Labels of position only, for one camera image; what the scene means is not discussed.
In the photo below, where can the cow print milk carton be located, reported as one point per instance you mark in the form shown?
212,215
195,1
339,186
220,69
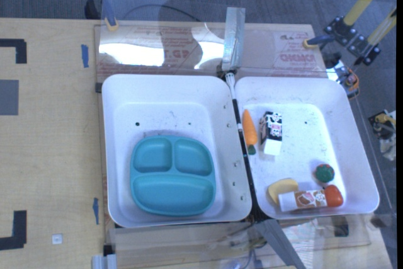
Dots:
271,130

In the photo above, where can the white plastic tray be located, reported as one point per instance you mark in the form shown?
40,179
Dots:
176,91
315,141

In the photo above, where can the blue divided plate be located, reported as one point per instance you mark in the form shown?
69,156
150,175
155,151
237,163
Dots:
172,189

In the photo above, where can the yellow bread slice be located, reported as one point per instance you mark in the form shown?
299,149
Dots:
281,186

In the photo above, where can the white bottle with orange cap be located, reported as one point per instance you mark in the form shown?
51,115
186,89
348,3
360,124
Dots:
310,199

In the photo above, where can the orange carrot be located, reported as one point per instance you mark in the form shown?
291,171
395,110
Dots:
249,129

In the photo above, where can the brown cardboard board red print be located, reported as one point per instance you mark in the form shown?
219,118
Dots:
261,50

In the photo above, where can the green broccoli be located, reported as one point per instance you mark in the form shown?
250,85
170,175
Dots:
324,173

